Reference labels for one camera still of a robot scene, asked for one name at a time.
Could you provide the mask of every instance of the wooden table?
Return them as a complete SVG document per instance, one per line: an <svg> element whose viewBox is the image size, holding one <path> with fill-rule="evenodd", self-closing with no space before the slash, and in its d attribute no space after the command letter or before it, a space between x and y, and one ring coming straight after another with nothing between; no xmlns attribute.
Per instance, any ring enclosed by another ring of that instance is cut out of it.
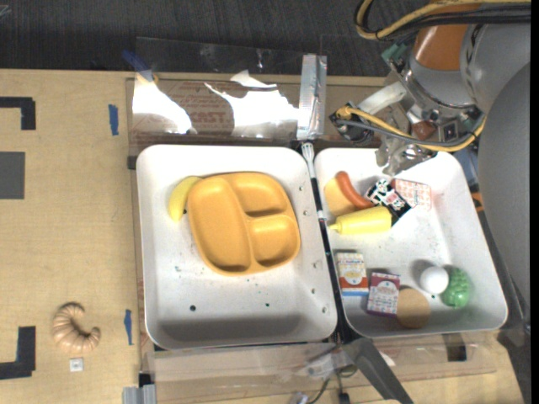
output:
<svg viewBox="0 0 539 404"><path fill-rule="evenodd" d="M118 403L122 389L138 383L135 240L126 166L125 83L132 78L131 72L0 71L0 95L33 98L37 124L36 130L21 130L20 111L0 109L0 152L25 153L24 199L0 199L0 361L14 360L18 327L36 326L36 370L28 378L0 380L0 403ZM337 92L360 99L380 85L378 78L329 78L328 109L342 104ZM109 105L119 111L117 136ZM83 328L96 326L103 334L84 356L82 372L70 372L70 356L51 336L51 319L68 301L86 309ZM125 331L126 310L132 313L133 345ZM403 385L419 403L522 402L505 349L494 335L488 345L493 373ZM352 402L380 399L371 386L349 392ZM319 402L335 399L327 392Z"/></svg>

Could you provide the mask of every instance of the curved beige toy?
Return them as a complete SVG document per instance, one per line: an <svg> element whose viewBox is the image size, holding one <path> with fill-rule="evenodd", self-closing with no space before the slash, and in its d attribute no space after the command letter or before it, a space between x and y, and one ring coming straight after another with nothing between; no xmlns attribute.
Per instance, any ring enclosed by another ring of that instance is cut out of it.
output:
<svg viewBox="0 0 539 404"><path fill-rule="evenodd" d="M87 354L101 339L101 331L94 327L90 333L81 330L76 319L84 315L80 304L70 302L61 306L52 320L52 337L56 345L70 354Z"/></svg>

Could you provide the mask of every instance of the yellow squeeze bottle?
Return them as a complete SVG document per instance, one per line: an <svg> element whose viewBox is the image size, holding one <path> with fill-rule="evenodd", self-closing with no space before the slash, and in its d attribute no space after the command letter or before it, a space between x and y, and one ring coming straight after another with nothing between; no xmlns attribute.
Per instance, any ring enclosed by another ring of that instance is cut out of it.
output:
<svg viewBox="0 0 539 404"><path fill-rule="evenodd" d="M341 215L337 217L335 223L329 225L329 229L341 235L354 235L389 231L391 226L391 212L387 207L380 205Z"/></svg>

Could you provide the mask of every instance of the banana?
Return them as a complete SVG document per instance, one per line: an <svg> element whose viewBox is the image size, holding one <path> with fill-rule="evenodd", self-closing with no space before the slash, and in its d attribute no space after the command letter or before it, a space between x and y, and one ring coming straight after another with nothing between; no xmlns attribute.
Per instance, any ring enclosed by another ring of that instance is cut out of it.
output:
<svg viewBox="0 0 539 404"><path fill-rule="evenodd" d="M182 215L184 215L185 204L187 203L187 195L193 186L201 179L202 178L199 177L187 177L182 179L174 188L168 199L168 215L170 215L172 220L179 221L182 218Z"/></svg>

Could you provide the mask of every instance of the wooden disc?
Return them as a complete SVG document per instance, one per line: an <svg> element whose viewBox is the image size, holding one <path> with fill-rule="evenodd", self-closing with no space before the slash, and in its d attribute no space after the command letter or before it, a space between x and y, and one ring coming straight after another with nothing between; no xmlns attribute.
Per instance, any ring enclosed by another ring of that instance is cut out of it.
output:
<svg viewBox="0 0 539 404"><path fill-rule="evenodd" d="M419 329L430 318L430 304L416 289L402 289L398 292L397 320L403 327Z"/></svg>

